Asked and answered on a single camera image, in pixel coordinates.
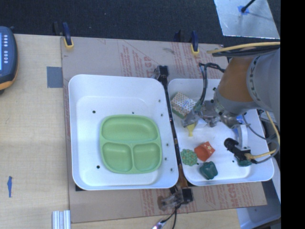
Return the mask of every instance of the white tray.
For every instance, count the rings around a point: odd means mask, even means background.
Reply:
[[[208,80],[208,87],[206,91],[205,100],[213,99],[213,88],[217,87],[220,80]],[[194,101],[198,101],[203,89],[202,79],[174,79],[169,82],[168,92],[170,99],[172,99],[177,92],[190,97]],[[252,129],[258,134],[264,136],[261,122],[259,120],[256,110],[250,110],[245,115],[248,123],[251,123]],[[237,164],[234,155],[227,151],[224,146],[224,141],[227,138],[236,137],[233,130],[229,129],[223,123],[217,123],[215,127],[209,127],[204,121],[200,120],[193,131],[193,137],[188,136],[187,128],[184,128],[181,123],[181,118],[173,114],[173,122],[177,133],[177,139],[180,151],[183,149],[194,150],[199,144],[209,141],[215,152],[207,160],[213,161],[218,171],[218,175],[211,180],[205,179],[200,173],[199,168],[203,161],[198,159],[199,165],[188,166],[183,164],[183,172],[186,179],[196,186],[207,186],[216,184],[230,184],[241,182],[256,182],[270,180],[274,174],[274,165],[272,159],[269,159],[260,164],[251,164],[248,167],[240,167]],[[253,155],[259,155],[269,152],[268,145],[265,140],[259,138],[248,130],[248,144]]]
[[[72,175],[85,190],[169,188],[178,166],[162,84],[152,78],[81,74],[69,82]],[[160,167],[145,174],[111,172],[102,162],[99,128],[110,115],[143,115],[159,127]]]

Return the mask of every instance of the wooden table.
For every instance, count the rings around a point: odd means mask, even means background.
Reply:
[[[60,37],[15,37],[18,77],[0,96],[0,228],[51,229],[52,212],[69,210],[63,90],[47,86],[47,67],[61,67]],[[162,218],[78,223],[71,228],[150,229]],[[164,229],[172,224],[173,218]],[[238,229],[240,225],[236,209],[227,209],[179,214],[175,228]]]

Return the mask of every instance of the cardboard sheet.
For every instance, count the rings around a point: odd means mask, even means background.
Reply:
[[[199,44],[200,52],[195,56],[190,43],[98,38],[73,38],[73,42],[73,48],[66,48],[61,39],[71,222],[170,214],[172,211],[162,211],[157,204],[159,197],[170,196],[169,189],[84,191],[76,187],[71,170],[68,83],[77,74],[152,77],[158,65],[168,66],[169,81],[202,78],[199,62],[227,66],[225,57],[214,58],[206,53],[220,45]],[[209,79],[222,77],[220,71],[210,68],[207,75]],[[192,187],[192,191],[194,201],[178,213],[266,205],[261,182]]]

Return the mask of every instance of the dark fabric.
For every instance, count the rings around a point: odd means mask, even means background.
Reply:
[[[280,34],[281,0],[267,0]],[[67,22],[71,36],[185,41],[232,46],[275,40],[223,36],[214,0],[0,0],[0,25],[17,34],[53,35],[53,22]]]

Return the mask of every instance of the green divided plate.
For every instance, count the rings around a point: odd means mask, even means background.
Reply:
[[[162,160],[159,128],[141,115],[106,117],[100,127],[100,149],[105,166],[116,173],[152,172]]]

